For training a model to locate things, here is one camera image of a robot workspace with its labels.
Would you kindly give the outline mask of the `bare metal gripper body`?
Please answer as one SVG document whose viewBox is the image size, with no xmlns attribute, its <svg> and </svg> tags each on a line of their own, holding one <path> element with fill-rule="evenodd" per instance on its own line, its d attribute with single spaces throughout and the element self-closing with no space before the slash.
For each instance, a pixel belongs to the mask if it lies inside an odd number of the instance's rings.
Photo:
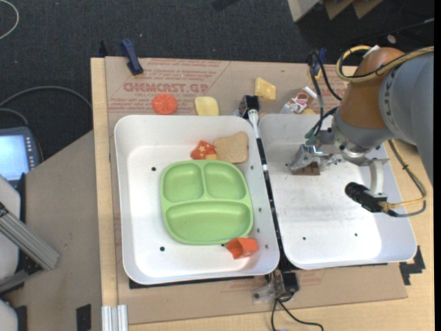
<svg viewBox="0 0 441 331">
<path fill-rule="evenodd" d="M 347 161 L 356 166 L 367 166 L 372 162 L 372 159 L 367 158 L 367 153 L 380 147 L 379 143 L 375 146 L 359 146 L 337 128 L 327 128 L 318 132 L 313 128 L 305 135 L 305 140 L 304 145 L 313 146 L 314 161 L 312 163 L 317 164 L 318 156 L 339 154 L 340 162 Z"/>
</svg>

